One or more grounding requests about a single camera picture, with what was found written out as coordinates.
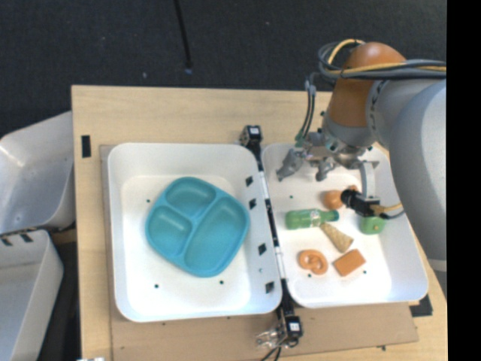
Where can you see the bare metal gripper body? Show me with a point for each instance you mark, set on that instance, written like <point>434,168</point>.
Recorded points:
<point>319,152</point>

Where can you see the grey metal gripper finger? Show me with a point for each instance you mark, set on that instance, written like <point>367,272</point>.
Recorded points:
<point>324,170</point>
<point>288,165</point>

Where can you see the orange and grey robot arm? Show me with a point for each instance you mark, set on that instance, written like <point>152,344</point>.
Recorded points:
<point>409,126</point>

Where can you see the orange round toy food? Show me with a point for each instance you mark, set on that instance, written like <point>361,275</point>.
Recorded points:
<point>332,198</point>

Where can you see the green plastic bottle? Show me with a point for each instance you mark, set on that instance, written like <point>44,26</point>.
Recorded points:
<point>300,219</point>

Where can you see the thin black and white rod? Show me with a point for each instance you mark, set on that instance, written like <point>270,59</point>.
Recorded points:
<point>271,220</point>

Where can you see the beige ice cream cone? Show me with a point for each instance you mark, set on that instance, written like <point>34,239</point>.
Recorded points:
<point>338,237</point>

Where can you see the green cube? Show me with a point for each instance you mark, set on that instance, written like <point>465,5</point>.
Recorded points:
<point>370,226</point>

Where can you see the orange pretzel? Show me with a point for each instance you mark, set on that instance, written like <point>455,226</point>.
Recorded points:
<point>312,262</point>

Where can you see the orange bread slice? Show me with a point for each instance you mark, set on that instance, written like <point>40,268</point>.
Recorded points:
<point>349,262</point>

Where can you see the blue divided plate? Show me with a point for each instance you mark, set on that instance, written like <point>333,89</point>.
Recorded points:
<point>195,228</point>

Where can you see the white plastic tray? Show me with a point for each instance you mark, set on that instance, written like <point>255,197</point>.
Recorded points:
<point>135,299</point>
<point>376,288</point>

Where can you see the black cylinder on white bracket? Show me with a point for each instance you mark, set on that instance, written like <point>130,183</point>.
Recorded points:
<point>359,201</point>

